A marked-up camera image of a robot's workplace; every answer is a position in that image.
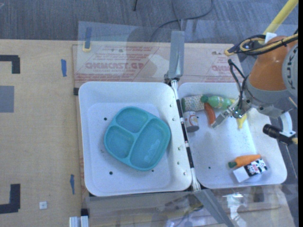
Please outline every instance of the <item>carrot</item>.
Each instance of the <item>carrot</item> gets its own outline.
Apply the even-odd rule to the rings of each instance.
[[[213,107],[210,106],[209,103],[204,103],[204,109],[206,111],[208,124],[211,125],[216,120],[216,115],[214,113]]]
[[[261,158],[260,154],[240,156],[240,157],[235,158],[234,161],[230,161],[228,163],[228,166],[230,168],[233,168],[235,166],[236,167],[245,166],[245,165],[248,165],[252,161],[255,161],[255,160],[259,159],[259,158]]]

